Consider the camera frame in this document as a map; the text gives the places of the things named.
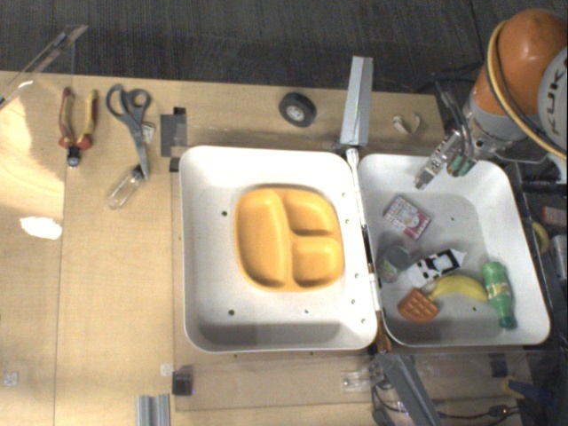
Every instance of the toy banana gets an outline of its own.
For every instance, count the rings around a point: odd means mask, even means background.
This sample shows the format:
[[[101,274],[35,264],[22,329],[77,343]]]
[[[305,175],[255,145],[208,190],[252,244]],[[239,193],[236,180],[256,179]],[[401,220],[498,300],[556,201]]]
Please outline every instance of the toy banana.
[[[428,298],[434,300],[438,296],[447,294],[464,294],[480,302],[487,301],[485,288],[479,282],[464,274],[451,274],[440,278],[436,281],[434,290]]]

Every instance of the yellow plate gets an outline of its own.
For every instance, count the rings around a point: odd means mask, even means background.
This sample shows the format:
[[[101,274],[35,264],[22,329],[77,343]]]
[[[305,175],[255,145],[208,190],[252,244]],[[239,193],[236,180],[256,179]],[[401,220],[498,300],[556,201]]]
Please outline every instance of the yellow plate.
[[[333,206],[320,194],[259,188],[242,195],[234,214],[239,267],[258,288],[324,288],[343,273],[343,242]]]

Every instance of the black wheel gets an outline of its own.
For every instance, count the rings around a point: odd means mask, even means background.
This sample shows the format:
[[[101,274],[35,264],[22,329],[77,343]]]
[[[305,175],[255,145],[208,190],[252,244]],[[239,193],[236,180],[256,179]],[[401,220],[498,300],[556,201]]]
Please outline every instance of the black wheel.
[[[278,109],[288,123],[306,128],[316,118],[316,106],[300,93],[289,93],[280,102]]]

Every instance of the yellow cable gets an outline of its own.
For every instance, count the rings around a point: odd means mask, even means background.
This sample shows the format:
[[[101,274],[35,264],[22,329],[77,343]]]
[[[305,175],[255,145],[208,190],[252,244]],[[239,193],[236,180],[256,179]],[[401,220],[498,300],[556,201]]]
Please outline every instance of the yellow cable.
[[[510,106],[507,99],[503,96],[503,91],[501,89],[501,86],[498,84],[497,80],[495,79],[495,64],[494,64],[495,63],[495,61],[494,61],[495,55],[494,55],[494,51],[497,49],[497,47],[495,45],[497,43],[497,38],[499,37],[499,33],[501,32],[501,29],[503,28],[503,25],[505,25],[506,22],[507,21],[502,22],[501,24],[499,24],[497,26],[497,28],[493,31],[493,34],[491,35],[491,39],[489,40],[489,48],[488,48],[488,52],[487,52],[487,74],[489,75],[489,81],[490,81],[490,84],[492,85],[493,91],[495,92],[495,95],[497,97],[497,100],[499,101],[499,104],[501,105],[503,110],[507,113],[509,118],[513,122],[515,122],[517,124],[517,126],[529,138],[534,140],[534,142],[536,142],[539,146],[544,148],[546,151],[551,152],[552,154],[555,154],[556,156],[558,156],[562,161],[566,161],[566,154],[565,153],[558,150],[556,147],[552,146],[546,140],[539,137],[533,130],[531,130],[531,128],[529,128],[525,124],[525,122],[523,122],[523,120],[521,120],[521,117]]]

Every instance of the bottle label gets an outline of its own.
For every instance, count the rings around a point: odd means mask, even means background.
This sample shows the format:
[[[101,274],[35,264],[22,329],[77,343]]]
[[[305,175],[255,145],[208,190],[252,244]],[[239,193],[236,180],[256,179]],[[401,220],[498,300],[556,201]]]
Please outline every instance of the bottle label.
[[[495,284],[489,284],[486,287],[487,297],[491,300],[499,295],[511,295],[511,289],[507,282],[497,282]]]

